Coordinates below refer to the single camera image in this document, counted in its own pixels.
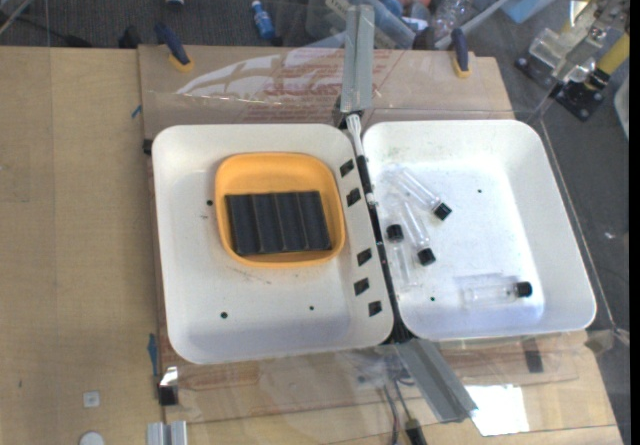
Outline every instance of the dark floor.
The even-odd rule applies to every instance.
[[[144,42],[155,42],[158,20],[180,27],[187,44],[254,45],[253,24],[247,17],[252,0],[188,0],[179,18],[163,0],[47,0],[51,29],[61,36],[75,35],[94,47],[117,48],[124,30],[134,25]],[[285,0],[285,45],[311,41],[304,31],[308,0]],[[546,112],[536,128],[548,136],[568,198],[575,209],[576,230],[584,237],[583,253],[599,311],[592,330],[614,330],[613,346],[598,352],[601,371],[625,444],[631,443],[629,320],[629,142],[613,106],[615,91],[628,74],[626,61],[613,74],[604,102],[583,122],[557,102],[548,91],[514,66],[534,36],[544,27],[558,30],[566,18],[568,0],[558,0],[523,24],[501,12],[469,32],[470,50],[498,60],[514,108]],[[27,18],[45,23],[46,7],[34,3]],[[46,33],[27,22],[16,22],[0,36],[5,45],[46,45]],[[65,45],[60,36],[51,45]]]

